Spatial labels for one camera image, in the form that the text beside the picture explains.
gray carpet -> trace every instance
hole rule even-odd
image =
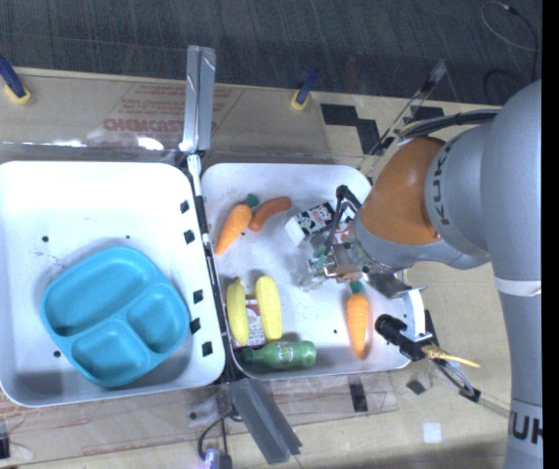
[[[182,78],[195,44],[222,83],[293,88],[316,66],[316,90],[408,97],[444,59],[434,99],[494,105],[541,77],[541,32],[542,0],[0,0],[16,65]]]

yellow corn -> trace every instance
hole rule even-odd
[[[249,340],[249,320],[244,300],[244,286],[239,277],[228,285],[227,292],[228,323],[235,340],[244,346]]]
[[[256,299],[260,309],[262,328],[267,340],[278,340],[283,335],[281,322],[281,302],[278,286],[269,276],[262,276],[256,280]]]

white band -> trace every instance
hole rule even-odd
[[[494,277],[494,284],[499,292],[518,297],[536,297],[542,293],[542,280],[517,281],[514,279],[501,279]]]

blue compartment plate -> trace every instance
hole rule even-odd
[[[190,331],[186,303],[135,248],[103,249],[51,282],[41,318],[68,360],[92,382],[120,387],[166,360]]]

